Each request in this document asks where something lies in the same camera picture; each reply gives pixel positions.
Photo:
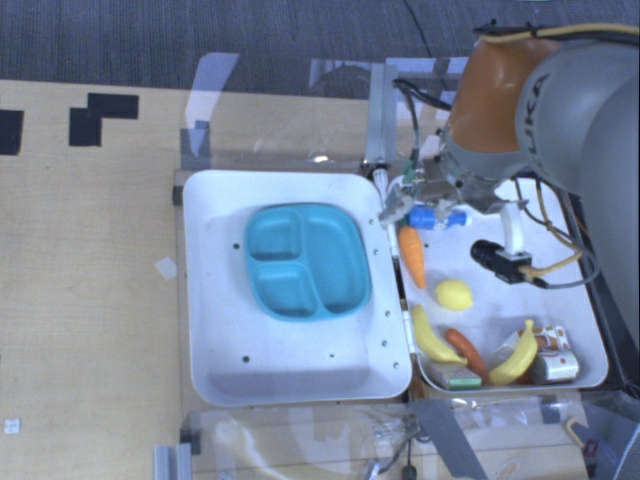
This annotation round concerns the blue and white bottle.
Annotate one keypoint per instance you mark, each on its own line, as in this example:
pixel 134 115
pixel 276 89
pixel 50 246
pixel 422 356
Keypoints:
pixel 422 218

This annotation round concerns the thin black and white rod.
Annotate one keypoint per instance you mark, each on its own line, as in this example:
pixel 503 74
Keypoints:
pixel 406 318

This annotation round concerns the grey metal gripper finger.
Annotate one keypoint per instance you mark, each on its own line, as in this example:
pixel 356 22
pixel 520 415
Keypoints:
pixel 442 209
pixel 397 208

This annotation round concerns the orange and white carton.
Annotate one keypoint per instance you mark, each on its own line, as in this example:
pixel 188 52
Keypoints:
pixel 552 339

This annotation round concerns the blue divided plate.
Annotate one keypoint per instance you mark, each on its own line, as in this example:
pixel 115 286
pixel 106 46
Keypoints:
pixel 307 263

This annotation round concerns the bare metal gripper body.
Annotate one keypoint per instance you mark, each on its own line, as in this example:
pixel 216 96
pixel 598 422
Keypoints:
pixel 440 185

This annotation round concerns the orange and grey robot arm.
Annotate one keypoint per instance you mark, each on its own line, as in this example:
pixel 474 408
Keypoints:
pixel 575 118

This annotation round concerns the red-brown sausage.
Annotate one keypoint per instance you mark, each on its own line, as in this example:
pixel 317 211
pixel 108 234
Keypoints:
pixel 467 350

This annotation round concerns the green and yellow packet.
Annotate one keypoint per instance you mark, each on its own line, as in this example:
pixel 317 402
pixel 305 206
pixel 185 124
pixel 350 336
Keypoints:
pixel 457 378

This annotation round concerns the white and orange can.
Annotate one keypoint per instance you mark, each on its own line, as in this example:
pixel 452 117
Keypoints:
pixel 556 367

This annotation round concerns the orange carrot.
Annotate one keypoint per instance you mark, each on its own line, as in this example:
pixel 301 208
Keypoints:
pixel 412 255

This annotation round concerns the yellow banana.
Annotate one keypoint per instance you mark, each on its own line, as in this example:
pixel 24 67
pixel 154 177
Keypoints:
pixel 429 340
pixel 517 363

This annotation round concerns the black cylinder on white bracket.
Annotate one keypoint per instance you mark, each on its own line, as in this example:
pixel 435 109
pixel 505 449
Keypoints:
pixel 500 263

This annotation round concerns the white plastic tray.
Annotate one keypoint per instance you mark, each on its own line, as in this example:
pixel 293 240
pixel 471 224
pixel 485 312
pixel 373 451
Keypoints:
pixel 300 363
pixel 505 308

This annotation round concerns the yellow lemon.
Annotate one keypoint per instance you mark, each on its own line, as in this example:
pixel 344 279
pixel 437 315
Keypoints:
pixel 454 295

